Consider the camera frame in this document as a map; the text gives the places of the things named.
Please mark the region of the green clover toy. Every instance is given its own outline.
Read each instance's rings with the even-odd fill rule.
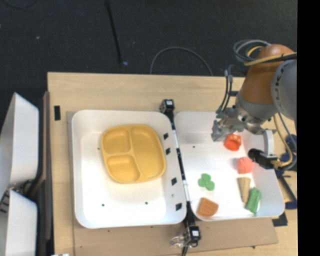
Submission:
[[[206,188],[209,191],[213,191],[215,189],[215,183],[211,180],[211,176],[207,173],[201,174],[201,178],[198,179],[198,185],[201,188]]]

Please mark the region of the yellow plate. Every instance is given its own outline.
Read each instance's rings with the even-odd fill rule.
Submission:
[[[166,170],[166,159],[156,132],[144,124],[106,130],[101,149],[107,172],[119,183],[154,180]]]

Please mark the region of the robotic hand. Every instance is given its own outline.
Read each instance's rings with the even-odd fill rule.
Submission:
[[[232,107],[227,104],[233,93],[233,81],[230,69],[226,70],[227,103],[223,107],[224,99],[217,110],[217,118],[221,119],[214,120],[213,141],[223,141],[227,135],[244,129],[253,134],[264,134],[266,130],[261,125],[278,112],[294,120],[297,129],[297,53],[284,45],[261,40],[239,41],[233,50],[236,58],[250,68]],[[257,50],[256,58],[251,57]],[[254,157],[257,152],[251,154],[251,158]],[[266,163],[263,167],[273,167],[272,161]]]

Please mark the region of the pink toy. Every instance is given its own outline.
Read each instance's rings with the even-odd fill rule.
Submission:
[[[249,157],[244,156],[239,158],[238,162],[236,163],[238,167],[238,173],[240,174],[247,174],[251,173],[255,167],[255,162],[253,162]]]

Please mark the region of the wooden table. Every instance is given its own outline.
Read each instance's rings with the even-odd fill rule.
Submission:
[[[224,77],[131,74],[57,73],[47,75],[49,93],[50,149],[52,172],[53,231],[56,254],[70,255],[180,255],[169,239],[182,224],[109,229],[87,229],[73,213],[68,153],[67,112],[83,109],[156,111],[163,99],[173,99],[175,112],[213,112],[225,92]],[[234,90],[243,78],[234,78]],[[289,130],[294,124],[287,120]],[[275,136],[275,152],[285,152]],[[297,192],[297,176],[288,183]],[[274,228],[271,218],[197,222],[202,232],[199,246],[190,249],[197,256],[298,254],[297,210],[285,211],[288,226]]]

